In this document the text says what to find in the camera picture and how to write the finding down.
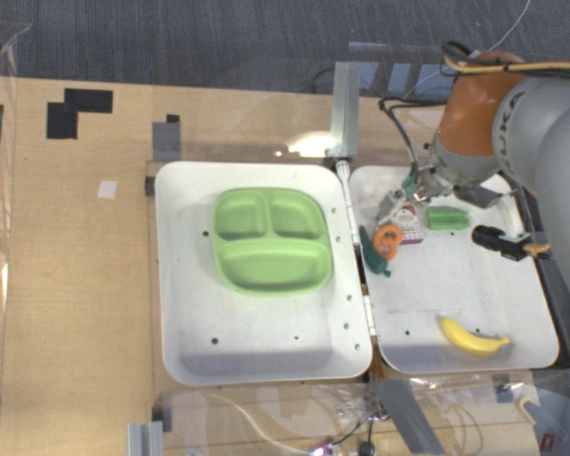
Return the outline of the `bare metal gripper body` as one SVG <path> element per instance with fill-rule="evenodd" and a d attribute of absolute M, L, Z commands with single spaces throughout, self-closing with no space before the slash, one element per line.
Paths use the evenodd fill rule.
<path fill-rule="evenodd" d="M 430 203 L 433 198 L 447 197 L 455 184 L 432 166 L 411 167 L 405 178 L 389 191 L 396 200 L 410 203 Z"/>

